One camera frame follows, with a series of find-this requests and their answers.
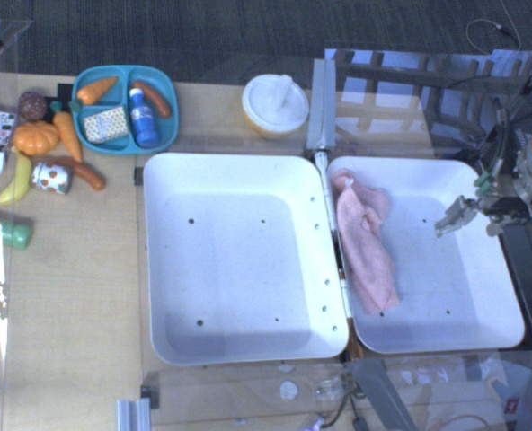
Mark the white plastic tray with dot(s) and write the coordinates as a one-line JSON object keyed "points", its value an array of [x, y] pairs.
{"points": [[445, 285], [239, 267]]}

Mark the yellow cup with white lid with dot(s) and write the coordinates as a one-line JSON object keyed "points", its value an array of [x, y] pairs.
{"points": [[275, 103]]}

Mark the blue divided plate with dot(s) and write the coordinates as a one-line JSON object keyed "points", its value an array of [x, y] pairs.
{"points": [[169, 133]]}

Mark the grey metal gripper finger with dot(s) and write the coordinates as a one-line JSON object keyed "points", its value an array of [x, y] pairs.
{"points": [[494, 228], [455, 216]]}

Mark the yellow banana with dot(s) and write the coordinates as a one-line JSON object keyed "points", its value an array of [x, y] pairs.
{"points": [[19, 180]]}

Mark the yellow patterned carton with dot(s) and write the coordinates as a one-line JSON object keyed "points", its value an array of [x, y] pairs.
{"points": [[106, 125]]}

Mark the small can with orange print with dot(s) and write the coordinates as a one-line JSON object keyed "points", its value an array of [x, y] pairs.
{"points": [[51, 178]]}

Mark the orange pumpkin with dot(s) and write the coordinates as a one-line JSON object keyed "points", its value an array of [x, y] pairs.
{"points": [[35, 138]]}

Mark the clear plastic bottle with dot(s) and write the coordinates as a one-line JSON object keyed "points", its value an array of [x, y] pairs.
{"points": [[333, 389]]}

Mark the brown sausage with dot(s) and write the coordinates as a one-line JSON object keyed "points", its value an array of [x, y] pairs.
{"points": [[153, 98], [91, 178]]}

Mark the orange carrot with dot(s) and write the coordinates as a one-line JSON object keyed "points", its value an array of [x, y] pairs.
{"points": [[97, 90], [68, 135]]}

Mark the blue bottle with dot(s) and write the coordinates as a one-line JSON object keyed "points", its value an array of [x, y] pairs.
{"points": [[142, 121]]}

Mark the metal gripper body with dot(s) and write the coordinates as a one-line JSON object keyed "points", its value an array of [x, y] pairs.
{"points": [[513, 208]]}

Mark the pink cloth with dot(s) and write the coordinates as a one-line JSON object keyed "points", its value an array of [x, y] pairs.
{"points": [[367, 245]]}

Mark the brown ball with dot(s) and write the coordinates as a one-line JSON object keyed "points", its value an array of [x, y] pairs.
{"points": [[32, 105]]}

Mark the green bottle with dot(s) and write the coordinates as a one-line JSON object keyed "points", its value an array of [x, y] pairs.
{"points": [[10, 234]]}

